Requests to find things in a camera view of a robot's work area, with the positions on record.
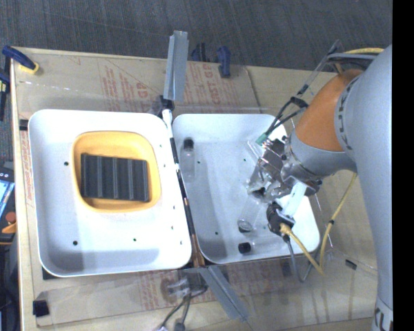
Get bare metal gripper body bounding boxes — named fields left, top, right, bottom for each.
left=258, top=137, right=322, bottom=197

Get clear plastic bottle black cap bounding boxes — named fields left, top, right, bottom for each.
left=180, top=137, right=197, bottom=183
left=237, top=186, right=274, bottom=234

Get white plastic tray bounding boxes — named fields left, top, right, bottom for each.
left=27, top=108, right=193, bottom=279
left=171, top=112, right=322, bottom=265

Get thin black and white rod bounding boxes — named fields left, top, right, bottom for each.
left=161, top=108, right=206, bottom=268

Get black ribbed block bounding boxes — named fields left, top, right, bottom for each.
left=79, top=152, right=150, bottom=203

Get yellow square bowl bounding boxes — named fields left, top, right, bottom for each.
left=71, top=130, right=162, bottom=214

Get brown cardboard board red print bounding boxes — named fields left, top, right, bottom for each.
left=9, top=46, right=379, bottom=331

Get black cylinder on white bracket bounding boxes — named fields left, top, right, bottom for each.
left=266, top=182, right=307, bottom=236

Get black block with thin wires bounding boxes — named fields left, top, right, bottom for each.
left=177, top=269, right=208, bottom=290

